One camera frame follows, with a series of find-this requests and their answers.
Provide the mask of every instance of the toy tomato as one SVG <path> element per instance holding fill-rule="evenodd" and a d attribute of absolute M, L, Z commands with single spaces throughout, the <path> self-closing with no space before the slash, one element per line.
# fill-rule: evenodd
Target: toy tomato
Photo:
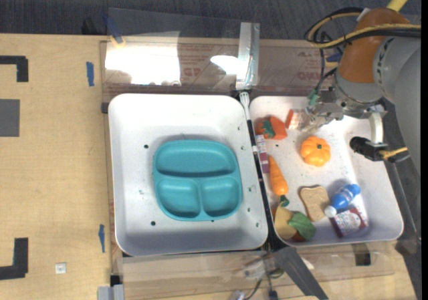
<path fill-rule="evenodd" d="M 300 155 L 307 164 L 321 167 L 331 157 L 330 146 L 325 139 L 311 136 L 303 141 L 300 148 Z"/>
<path fill-rule="evenodd" d="M 286 125 L 274 116 L 264 118 L 255 127 L 257 135 L 263 135 L 265 139 L 283 140 L 287 137 Z"/>

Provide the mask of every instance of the toy food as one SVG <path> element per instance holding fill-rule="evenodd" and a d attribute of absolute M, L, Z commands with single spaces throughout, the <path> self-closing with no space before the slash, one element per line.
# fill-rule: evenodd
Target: toy food
<path fill-rule="evenodd" d="M 256 135 L 263 135 L 265 139 L 283 140 L 287 137 L 286 125 L 274 116 L 262 119 L 255 128 Z"/>
<path fill-rule="evenodd" d="M 310 219 L 301 212 L 295 212 L 288 224 L 294 227 L 305 241 L 309 241 L 315 235 L 316 227 L 312 224 Z"/>
<path fill-rule="evenodd" d="M 269 173 L 269 158 L 266 152 L 266 143 L 263 135 L 255 135 L 255 143 L 257 144 L 257 151 L 259 152 L 261 171 L 263 173 Z"/>
<path fill-rule="evenodd" d="M 368 227 L 367 217 L 362 213 L 359 206 L 338 213 L 330 219 L 330 222 L 339 237 L 350 235 Z"/>
<path fill-rule="evenodd" d="M 327 141 L 317 136 L 310 136 L 303 141 L 300 148 L 300 155 L 307 164 L 321 167 L 329 161 L 331 157 L 330 146 Z"/>
<path fill-rule="evenodd" d="M 304 109 L 290 109 L 286 118 L 286 129 L 301 129 L 306 117 Z"/>
<path fill-rule="evenodd" d="M 328 218 L 334 217 L 338 210 L 346 208 L 355 198 L 355 196 L 361 193 L 361 188 L 357 184 L 347 184 L 339 188 L 339 190 L 333 194 L 331 200 L 331 206 L 327 206 L 324 209 L 324 214 Z"/>
<path fill-rule="evenodd" d="M 275 230 L 282 239 L 291 239 L 297 230 L 288 224 L 294 213 L 285 207 L 277 207 L 275 213 Z"/>
<path fill-rule="evenodd" d="M 306 208 L 306 214 L 312 222 L 318 222 L 326 215 L 324 209 L 330 205 L 327 191 L 322 186 L 302 187 L 299 197 Z"/>
<path fill-rule="evenodd" d="M 280 167 L 272 155 L 269 155 L 269 170 L 270 186 L 272 187 L 273 192 L 279 196 L 281 206 L 285 207 L 289 204 L 289 201 L 286 197 L 286 194 L 288 193 L 288 184 L 284 178 L 284 175 L 282 175 Z"/>
<path fill-rule="evenodd" d="M 305 238 L 303 238 L 303 236 L 298 231 L 296 231 L 296 234 L 292 237 L 292 240 L 294 242 L 304 242 Z"/>

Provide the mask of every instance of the toy carrot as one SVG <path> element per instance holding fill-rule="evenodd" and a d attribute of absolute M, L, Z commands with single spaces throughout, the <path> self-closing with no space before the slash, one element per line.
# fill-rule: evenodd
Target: toy carrot
<path fill-rule="evenodd" d="M 288 193 L 288 184 L 284 175 L 282 175 L 280 167 L 271 155 L 269 155 L 269 170 L 272 190 L 277 196 L 279 196 L 281 206 L 286 207 L 290 203 L 286 197 L 286 194 Z"/>

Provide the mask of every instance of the wooden table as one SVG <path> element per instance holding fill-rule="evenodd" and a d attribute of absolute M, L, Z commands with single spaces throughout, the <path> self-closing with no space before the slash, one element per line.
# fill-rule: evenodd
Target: wooden table
<path fill-rule="evenodd" d="M 0 35 L 0 55 L 24 55 L 29 81 L 0 65 L 0 99 L 20 100 L 19 137 L 0 137 L 0 267 L 15 238 L 29 240 L 25 278 L 0 281 L 0 299 L 96 299 L 112 268 L 100 42 L 105 37 Z M 86 62 L 94 64 L 89 86 Z M 98 236 L 105 229 L 105 251 Z M 414 299 L 402 256 L 388 243 L 392 275 L 321 282 L 331 299 Z M 56 273 L 66 263 L 66 273 Z M 300 297 L 293 285 L 280 298 Z M 228 299 L 231 292 L 189 299 Z M 254 299 L 266 299 L 265 289 Z"/>

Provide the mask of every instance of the white tray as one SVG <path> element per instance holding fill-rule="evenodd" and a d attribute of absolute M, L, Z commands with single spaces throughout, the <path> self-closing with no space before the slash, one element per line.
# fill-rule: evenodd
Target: white tray
<path fill-rule="evenodd" d="M 262 96 L 250 104 L 250 115 L 253 122 L 259 118 L 273 115 L 286 120 L 289 109 L 304 108 L 308 100 L 305 97 Z M 369 241 L 390 241 L 398 238 L 403 231 L 397 199 L 395 198 L 389 176 L 383 162 L 372 162 L 354 153 L 349 141 L 354 136 L 370 138 L 368 120 L 357 120 L 345 117 L 341 121 L 321 127 L 316 133 L 330 144 L 332 157 L 323 167 L 306 164 L 300 156 L 300 145 L 309 136 L 298 130 L 288 130 L 284 140 L 266 140 L 266 150 L 278 163 L 289 186 L 287 194 L 290 200 L 289 209 L 306 213 L 298 196 L 301 186 L 320 184 L 327 189 L 329 196 L 338 187 L 356 183 L 361 187 L 361 195 L 354 199 L 368 217 L 369 227 L 357 233 L 338 238 L 327 218 L 315 223 L 316 234 L 311 241 L 297 243 L 286 241 L 287 244 L 302 247 L 316 245 L 337 245 L 361 243 Z M 278 205 L 278 197 L 272 192 L 269 174 L 264 174 L 271 208 Z"/>
<path fill-rule="evenodd" d="M 268 236 L 245 113 L 227 96 L 122 94 L 109 105 L 116 240 L 129 255 L 251 250 Z M 183 221 L 158 206 L 153 155 L 163 143 L 215 140 L 235 153 L 242 203 L 228 218 Z"/>

